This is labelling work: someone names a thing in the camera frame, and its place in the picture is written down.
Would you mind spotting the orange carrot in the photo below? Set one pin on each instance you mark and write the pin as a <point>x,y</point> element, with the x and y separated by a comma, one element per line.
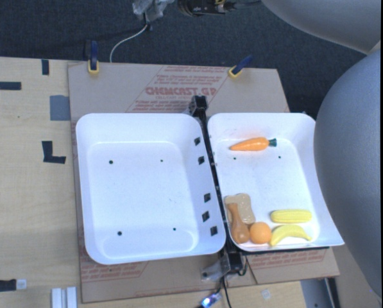
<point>250,144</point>

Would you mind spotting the yellow corn cob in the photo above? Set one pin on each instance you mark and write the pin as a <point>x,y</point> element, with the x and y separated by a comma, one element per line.
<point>290,216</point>

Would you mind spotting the yellow banana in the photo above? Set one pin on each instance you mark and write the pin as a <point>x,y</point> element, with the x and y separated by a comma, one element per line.
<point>287,232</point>

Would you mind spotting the brown chicken drumstick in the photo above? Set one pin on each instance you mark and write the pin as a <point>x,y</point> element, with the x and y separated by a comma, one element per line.
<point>239,229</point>

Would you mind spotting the beige bread slice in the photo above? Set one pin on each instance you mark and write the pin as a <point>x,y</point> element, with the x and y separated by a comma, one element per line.
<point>246,205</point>

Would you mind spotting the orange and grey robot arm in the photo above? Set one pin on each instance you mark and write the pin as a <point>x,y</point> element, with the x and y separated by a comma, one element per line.
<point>345,146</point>

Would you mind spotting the orange fruit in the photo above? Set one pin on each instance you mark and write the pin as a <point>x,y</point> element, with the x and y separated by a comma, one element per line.
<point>260,233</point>

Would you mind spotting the white plastic tray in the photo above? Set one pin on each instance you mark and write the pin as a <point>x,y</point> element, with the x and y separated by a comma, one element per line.
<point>140,188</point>
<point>268,178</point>

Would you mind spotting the brown cardboard board red print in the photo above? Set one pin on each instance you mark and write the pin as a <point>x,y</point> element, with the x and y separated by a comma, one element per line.
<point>120,88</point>

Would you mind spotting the thin black rod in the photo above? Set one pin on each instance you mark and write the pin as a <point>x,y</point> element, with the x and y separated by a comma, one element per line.
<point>214,168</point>

